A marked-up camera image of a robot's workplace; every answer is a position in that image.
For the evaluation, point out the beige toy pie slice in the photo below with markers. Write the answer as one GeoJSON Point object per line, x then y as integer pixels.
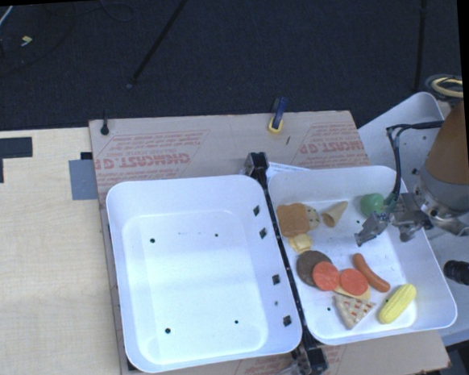
{"type": "Point", "coordinates": [352, 311]}

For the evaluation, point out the beige toy cookie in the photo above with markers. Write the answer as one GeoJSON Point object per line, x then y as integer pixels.
{"type": "Point", "coordinates": [313, 216]}

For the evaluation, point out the green toy pepper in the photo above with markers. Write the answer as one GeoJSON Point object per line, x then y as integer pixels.
{"type": "Point", "coordinates": [371, 203]}

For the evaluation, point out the black cylinder on white bracket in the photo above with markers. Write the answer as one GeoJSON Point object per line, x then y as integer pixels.
{"type": "Point", "coordinates": [461, 272]}

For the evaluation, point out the tan toy ice cream cone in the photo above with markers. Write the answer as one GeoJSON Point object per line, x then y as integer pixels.
{"type": "Point", "coordinates": [333, 214]}

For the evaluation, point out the thin black rod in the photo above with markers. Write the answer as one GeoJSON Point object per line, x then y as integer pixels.
{"type": "Point", "coordinates": [281, 239]}

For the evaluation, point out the brown toy waffle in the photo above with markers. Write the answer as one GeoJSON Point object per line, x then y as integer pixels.
{"type": "Point", "coordinates": [293, 219]}

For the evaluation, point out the brown cardboard board, red print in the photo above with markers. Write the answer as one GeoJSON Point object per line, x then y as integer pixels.
{"type": "Point", "coordinates": [215, 143]}

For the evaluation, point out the orange toy sausage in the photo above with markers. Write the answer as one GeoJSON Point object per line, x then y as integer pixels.
{"type": "Point", "coordinates": [369, 272]}

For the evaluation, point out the white paper sheet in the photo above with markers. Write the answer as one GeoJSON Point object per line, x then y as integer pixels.
{"type": "Point", "coordinates": [285, 167]}

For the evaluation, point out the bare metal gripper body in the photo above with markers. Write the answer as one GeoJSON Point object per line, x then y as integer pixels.
{"type": "Point", "coordinates": [412, 211]}

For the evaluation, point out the yellow toy corn cob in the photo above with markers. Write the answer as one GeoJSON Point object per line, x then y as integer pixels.
{"type": "Point", "coordinates": [397, 303]}

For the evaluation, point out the brown toy burger patty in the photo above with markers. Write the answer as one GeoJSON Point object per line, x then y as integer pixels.
{"type": "Point", "coordinates": [306, 268]}

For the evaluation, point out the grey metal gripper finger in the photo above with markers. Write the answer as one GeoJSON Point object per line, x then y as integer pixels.
{"type": "Point", "coordinates": [409, 233]}
{"type": "Point", "coordinates": [371, 226]}

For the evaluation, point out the yellow toy cheese slice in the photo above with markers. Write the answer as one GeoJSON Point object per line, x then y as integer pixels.
{"type": "Point", "coordinates": [364, 295]}

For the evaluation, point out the orange toy tomato slice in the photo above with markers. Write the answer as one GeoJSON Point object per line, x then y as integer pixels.
{"type": "Point", "coordinates": [354, 282]}
{"type": "Point", "coordinates": [326, 275]}

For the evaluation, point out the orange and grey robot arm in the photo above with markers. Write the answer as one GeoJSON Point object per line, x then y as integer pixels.
{"type": "Point", "coordinates": [448, 153]}

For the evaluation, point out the white plastic tray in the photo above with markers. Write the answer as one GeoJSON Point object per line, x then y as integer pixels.
{"type": "Point", "coordinates": [424, 289]}
{"type": "Point", "coordinates": [197, 274]}

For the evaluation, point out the yellow toy butter piece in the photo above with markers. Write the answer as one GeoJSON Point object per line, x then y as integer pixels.
{"type": "Point", "coordinates": [300, 243]}

